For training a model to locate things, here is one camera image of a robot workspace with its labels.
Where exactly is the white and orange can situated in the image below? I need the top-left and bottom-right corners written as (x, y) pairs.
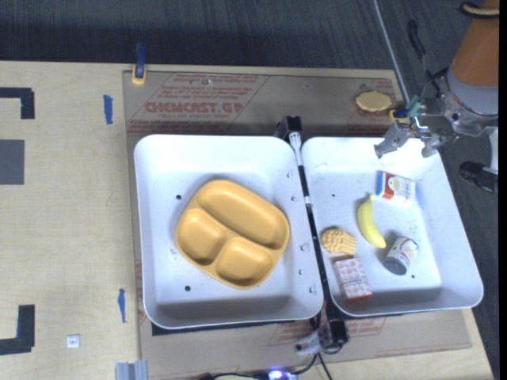
top-left (383, 236), bottom-right (420, 276)

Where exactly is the black block with thin wires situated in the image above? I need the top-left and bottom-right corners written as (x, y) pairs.
top-left (321, 317), bottom-right (351, 348)
top-left (273, 115), bottom-right (303, 140)

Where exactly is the orange divided plate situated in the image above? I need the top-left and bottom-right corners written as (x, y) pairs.
top-left (173, 178), bottom-right (291, 291)

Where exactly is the orange patterned packet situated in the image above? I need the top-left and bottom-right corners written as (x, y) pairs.
top-left (332, 256), bottom-right (374, 303)

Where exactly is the yellow waffle biscuit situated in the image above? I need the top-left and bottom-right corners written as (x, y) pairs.
top-left (319, 226), bottom-right (357, 257)

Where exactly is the white and orange carton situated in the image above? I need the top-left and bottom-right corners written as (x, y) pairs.
top-left (375, 169), bottom-right (417, 205)

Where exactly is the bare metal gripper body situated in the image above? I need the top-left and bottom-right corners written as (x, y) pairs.
top-left (411, 95), bottom-right (498, 140)

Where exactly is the brown cardboard board red print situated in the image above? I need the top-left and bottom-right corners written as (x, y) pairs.
top-left (122, 69), bottom-right (474, 370)

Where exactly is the yellow round biscuit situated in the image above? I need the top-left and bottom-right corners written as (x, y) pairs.
top-left (354, 89), bottom-right (393, 113)

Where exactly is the black cylinder on white bracket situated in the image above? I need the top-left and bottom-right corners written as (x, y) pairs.
top-left (458, 127), bottom-right (499, 195)

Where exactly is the yellow banana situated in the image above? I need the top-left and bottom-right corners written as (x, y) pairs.
top-left (356, 193), bottom-right (387, 249)

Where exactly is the thin black and white rod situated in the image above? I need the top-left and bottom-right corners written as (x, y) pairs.
top-left (289, 131), bottom-right (330, 306)

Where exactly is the white plastic tray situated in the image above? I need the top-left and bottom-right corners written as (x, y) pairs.
top-left (132, 133), bottom-right (325, 330)
top-left (300, 135), bottom-right (485, 318)

